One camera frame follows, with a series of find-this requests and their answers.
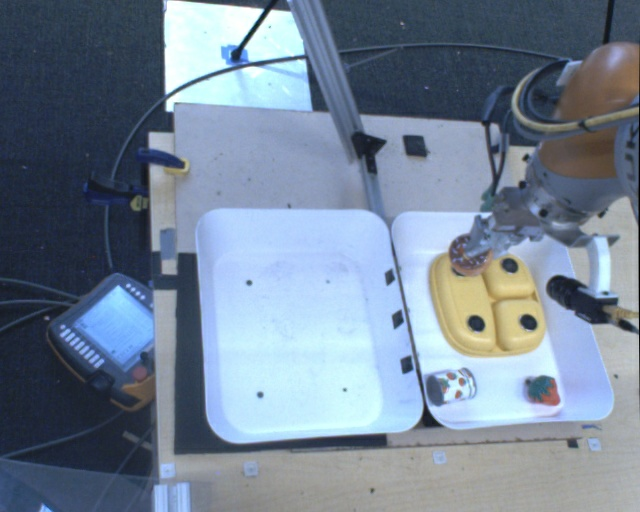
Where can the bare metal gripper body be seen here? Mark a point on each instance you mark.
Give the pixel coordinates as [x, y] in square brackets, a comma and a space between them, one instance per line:
[522, 215]

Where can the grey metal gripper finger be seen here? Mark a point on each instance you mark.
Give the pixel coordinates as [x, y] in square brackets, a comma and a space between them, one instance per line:
[479, 235]
[500, 242]

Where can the brown sprinkled doughnut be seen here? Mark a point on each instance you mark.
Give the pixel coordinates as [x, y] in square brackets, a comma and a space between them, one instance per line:
[467, 265]

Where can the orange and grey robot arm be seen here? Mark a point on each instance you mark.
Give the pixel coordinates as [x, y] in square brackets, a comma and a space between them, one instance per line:
[595, 115]

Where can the yellow divided plate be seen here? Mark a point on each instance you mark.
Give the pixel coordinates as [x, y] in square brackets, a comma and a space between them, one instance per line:
[462, 300]

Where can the black block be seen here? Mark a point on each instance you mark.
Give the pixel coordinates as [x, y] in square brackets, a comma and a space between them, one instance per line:
[415, 145]

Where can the white plastic tray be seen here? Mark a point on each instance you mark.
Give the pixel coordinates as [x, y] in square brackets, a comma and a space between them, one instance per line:
[300, 325]
[505, 380]

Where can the red and green strawberry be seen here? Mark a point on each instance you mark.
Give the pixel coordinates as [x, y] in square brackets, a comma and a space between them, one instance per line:
[544, 391]

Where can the pale wood board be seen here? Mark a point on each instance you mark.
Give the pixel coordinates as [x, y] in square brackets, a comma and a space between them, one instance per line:
[280, 165]

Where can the black cylinder on white bracket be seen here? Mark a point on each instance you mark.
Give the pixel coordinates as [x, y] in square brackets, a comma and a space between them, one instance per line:
[575, 295]

